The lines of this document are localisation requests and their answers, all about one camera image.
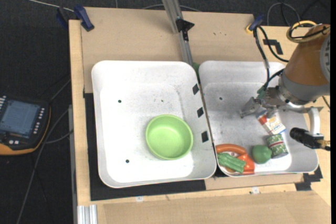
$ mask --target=green can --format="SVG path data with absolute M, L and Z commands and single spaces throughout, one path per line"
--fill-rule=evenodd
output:
M 280 158 L 288 154 L 287 147 L 281 134 L 273 134 L 266 138 L 267 146 L 272 150 L 271 158 Z

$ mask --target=wooden table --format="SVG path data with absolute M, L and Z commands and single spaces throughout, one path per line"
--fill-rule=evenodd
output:
M 171 33 L 165 11 L 86 8 L 95 29 L 86 32 L 71 20 L 70 55 L 73 124 L 75 130 L 78 206 L 97 206 L 98 223 L 330 223 L 330 153 L 318 150 L 323 174 L 310 191 L 296 191 L 302 174 L 223 177 L 205 180 L 206 190 L 91 201 L 86 109 L 83 92 L 92 92 L 91 69 L 101 60 L 182 60 L 179 39 Z M 261 61 L 252 35 L 245 32 L 250 14 L 183 12 L 195 23 L 189 31 L 194 62 L 206 60 Z M 295 44 L 286 39 L 287 27 L 265 27 L 280 42 L 289 59 Z M 307 30 L 300 29 L 301 34 Z M 269 61 L 277 61 L 265 46 Z M 316 106 L 325 106 L 320 98 Z M 330 139 L 330 110 L 321 111 L 321 133 Z

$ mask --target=bowl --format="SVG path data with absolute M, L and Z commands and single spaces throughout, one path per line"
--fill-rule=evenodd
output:
M 146 142 L 153 155 L 173 160 L 187 155 L 194 139 L 184 120 L 174 115 L 159 115 L 147 125 Z

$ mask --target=black floor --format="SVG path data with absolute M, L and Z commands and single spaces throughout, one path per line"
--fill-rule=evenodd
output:
M 73 8 L 76 4 L 115 7 L 114 0 L 38 0 Z M 279 1 L 292 6 L 301 19 L 330 23 L 330 0 L 179 0 L 204 12 L 267 14 Z M 120 8 L 143 8 L 161 0 L 118 0 Z M 270 25 L 286 26 L 297 20 L 290 8 L 270 11 Z M 56 8 L 27 0 L 0 0 L 0 93 L 46 99 L 68 80 L 68 32 L 56 21 Z M 51 103 L 53 125 L 71 104 L 68 84 Z M 65 116 L 50 139 L 69 130 Z M 0 223 L 16 223 L 38 151 L 0 157 Z M 46 145 L 25 203 L 21 223 L 71 223 L 72 197 L 69 140 Z

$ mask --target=green ball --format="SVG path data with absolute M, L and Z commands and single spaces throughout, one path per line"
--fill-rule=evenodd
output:
M 257 164 L 264 164 L 271 159 L 272 150 L 265 145 L 256 145 L 252 149 L 252 157 Z

